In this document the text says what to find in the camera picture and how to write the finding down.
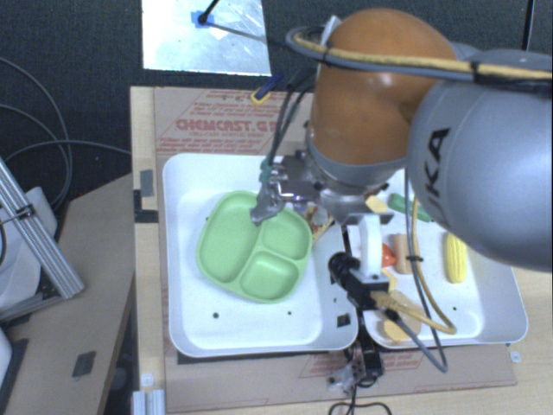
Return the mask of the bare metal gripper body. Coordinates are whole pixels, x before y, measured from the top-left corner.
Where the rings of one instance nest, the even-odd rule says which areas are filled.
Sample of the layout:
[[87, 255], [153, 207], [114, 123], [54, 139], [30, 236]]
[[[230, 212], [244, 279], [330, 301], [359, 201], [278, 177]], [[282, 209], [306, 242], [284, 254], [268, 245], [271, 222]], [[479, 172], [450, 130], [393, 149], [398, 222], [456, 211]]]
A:
[[342, 181], [321, 166], [309, 152], [285, 156], [274, 162], [266, 181], [266, 217], [283, 208], [314, 203], [338, 223], [357, 223], [372, 212], [366, 204], [371, 189]]

